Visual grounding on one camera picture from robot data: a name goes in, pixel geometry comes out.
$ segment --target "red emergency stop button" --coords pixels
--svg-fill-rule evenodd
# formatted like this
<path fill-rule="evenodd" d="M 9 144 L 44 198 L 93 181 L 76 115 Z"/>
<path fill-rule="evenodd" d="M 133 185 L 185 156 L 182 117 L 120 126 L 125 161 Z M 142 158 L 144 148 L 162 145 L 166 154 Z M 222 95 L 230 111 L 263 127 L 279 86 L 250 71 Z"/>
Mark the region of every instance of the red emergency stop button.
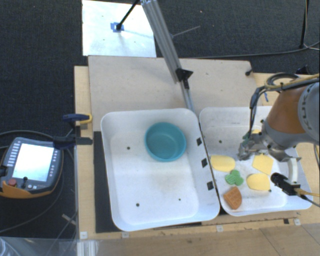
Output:
<path fill-rule="evenodd" d="M 17 186 L 17 180 L 16 180 L 15 178 L 9 179 L 8 185 L 9 185 L 9 186 L 12 186 L 12 187 Z"/>

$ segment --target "yellow cable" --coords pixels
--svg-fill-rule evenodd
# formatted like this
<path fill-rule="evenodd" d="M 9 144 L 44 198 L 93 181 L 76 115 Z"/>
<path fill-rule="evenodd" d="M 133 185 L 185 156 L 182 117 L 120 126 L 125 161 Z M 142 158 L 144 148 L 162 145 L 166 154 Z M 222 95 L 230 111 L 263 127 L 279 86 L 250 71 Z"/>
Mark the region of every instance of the yellow cable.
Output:
<path fill-rule="evenodd" d="M 279 85 L 270 85 L 267 83 L 268 79 L 264 81 L 264 87 L 266 89 L 277 89 L 277 88 L 286 88 L 286 86 L 290 86 L 290 85 L 293 85 L 293 84 L 296 84 L 296 83 L 300 83 L 300 82 L 303 82 L 303 81 L 307 81 L 307 80 L 311 80 L 311 79 L 314 79 L 314 78 L 318 78 L 319 77 L 319 73 L 318 74 L 314 74 L 312 76 L 308 76 L 308 77 L 304 77 L 304 78 L 297 78 L 297 79 L 294 79 L 290 82 L 287 82 L 285 84 L 279 84 Z"/>
<path fill-rule="evenodd" d="M 320 194 L 307 192 L 301 188 L 295 188 L 294 191 L 299 195 L 310 195 L 310 196 L 314 196 L 314 197 L 320 197 Z"/>

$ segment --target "teal bowl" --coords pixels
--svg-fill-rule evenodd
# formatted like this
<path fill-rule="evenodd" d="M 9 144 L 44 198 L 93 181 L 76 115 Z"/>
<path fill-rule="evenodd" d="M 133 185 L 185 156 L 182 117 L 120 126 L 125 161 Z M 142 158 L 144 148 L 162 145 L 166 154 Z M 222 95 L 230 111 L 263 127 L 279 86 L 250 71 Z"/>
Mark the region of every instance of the teal bowl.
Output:
<path fill-rule="evenodd" d="M 152 158 L 160 162 L 170 162 L 184 154 L 187 141 L 177 126 L 168 122 L 158 122 L 146 131 L 144 145 Z"/>

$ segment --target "wooden table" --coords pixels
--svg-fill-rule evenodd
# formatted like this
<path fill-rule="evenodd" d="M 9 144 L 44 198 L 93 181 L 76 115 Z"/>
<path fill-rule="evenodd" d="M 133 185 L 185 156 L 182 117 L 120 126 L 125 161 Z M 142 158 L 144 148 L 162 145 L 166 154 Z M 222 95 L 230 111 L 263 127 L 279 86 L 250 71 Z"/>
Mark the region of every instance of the wooden table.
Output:
<path fill-rule="evenodd" d="M 251 76 L 255 79 L 256 85 L 261 86 L 270 74 L 254 73 Z M 74 68 L 74 83 L 76 113 L 91 113 L 88 67 Z M 276 97 L 276 93 L 268 93 L 269 102 L 262 99 L 262 105 L 272 105 Z M 92 123 L 80 128 L 82 137 L 93 137 Z M 301 163 L 311 190 L 319 192 L 319 169 L 313 145 L 301 143 L 297 152 L 302 157 Z M 130 233 L 96 233 L 93 161 L 93 146 L 78 145 L 78 229 L 81 239 L 103 240 L 101 248 L 108 250 L 110 255 L 212 255 L 213 252 L 226 255 L 232 252 L 237 252 L 237 255 L 256 255 L 254 250 L 258 249 L 261 255 L 298 255 L 298 248 L 303 248 L 304 254 L 308 255 L 319 252 L 320 209 L 314 205 L 303 211 L 243 217 L 219 215 L 211 221 L 204 221 L 201 226 L 154 228 Z M 319 203 L 319 198 L 314 197 L 314 200 Z"/>

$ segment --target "brown toy food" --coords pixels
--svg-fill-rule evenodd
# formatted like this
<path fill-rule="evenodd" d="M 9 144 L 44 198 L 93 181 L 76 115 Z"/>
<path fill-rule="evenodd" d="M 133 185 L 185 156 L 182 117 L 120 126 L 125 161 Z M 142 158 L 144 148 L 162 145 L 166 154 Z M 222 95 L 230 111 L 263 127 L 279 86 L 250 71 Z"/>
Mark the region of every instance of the brown toy food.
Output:
<path fill-rule="evenodd" d="M 228 205 L 234 210 L 238 209 L 242 203 L 241 193 L 236 186 L 234 186 L 227 193 L 225 193 L 223 195 L 223 198 L 228 203 Z"/>

